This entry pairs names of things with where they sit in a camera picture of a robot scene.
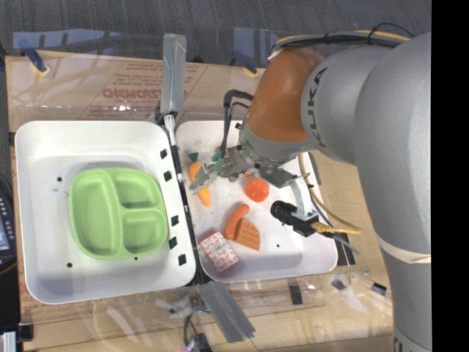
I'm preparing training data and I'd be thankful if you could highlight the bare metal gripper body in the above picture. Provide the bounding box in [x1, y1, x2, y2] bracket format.
[215, 145, 265, 179]

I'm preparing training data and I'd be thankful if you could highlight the orange carrot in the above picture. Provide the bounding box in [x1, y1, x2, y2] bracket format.
[188, 152, 213, 209]

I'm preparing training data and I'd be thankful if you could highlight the orange round fruit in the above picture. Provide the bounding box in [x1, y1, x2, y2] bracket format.
[244, 177, 271, 203]

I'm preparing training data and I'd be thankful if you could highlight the thin black and white rod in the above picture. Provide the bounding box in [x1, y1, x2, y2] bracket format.
[163, 114, 206, 284]

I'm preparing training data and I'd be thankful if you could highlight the orange sausage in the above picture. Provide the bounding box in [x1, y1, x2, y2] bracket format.
[223, 203, 251, 241]

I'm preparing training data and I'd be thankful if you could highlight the white and orange carton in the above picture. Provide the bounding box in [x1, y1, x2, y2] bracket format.
[198, 230, 240, 274]

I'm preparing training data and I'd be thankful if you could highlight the brown waffle slice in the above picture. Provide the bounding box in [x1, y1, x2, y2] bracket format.
[233, 218, 262, 252]

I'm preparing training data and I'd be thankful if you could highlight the white plastic tray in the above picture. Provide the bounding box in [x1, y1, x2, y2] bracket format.
[14, 120, 197, 305]
[174, 119, 339, 284]

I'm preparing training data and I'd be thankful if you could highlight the green divided plate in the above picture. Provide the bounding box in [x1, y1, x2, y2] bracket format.
[68, 167, 169, 260]

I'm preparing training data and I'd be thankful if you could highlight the brown cardboard board red print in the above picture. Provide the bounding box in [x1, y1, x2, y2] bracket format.
[5, 49, 395, 351]

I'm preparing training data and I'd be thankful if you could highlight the black cylinder on white bracket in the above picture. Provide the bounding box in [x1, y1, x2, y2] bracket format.
[270, 172, 320, 238]

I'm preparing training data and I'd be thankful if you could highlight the black block with thin wires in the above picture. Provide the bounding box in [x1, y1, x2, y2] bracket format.
[193, 334, 213, 352]

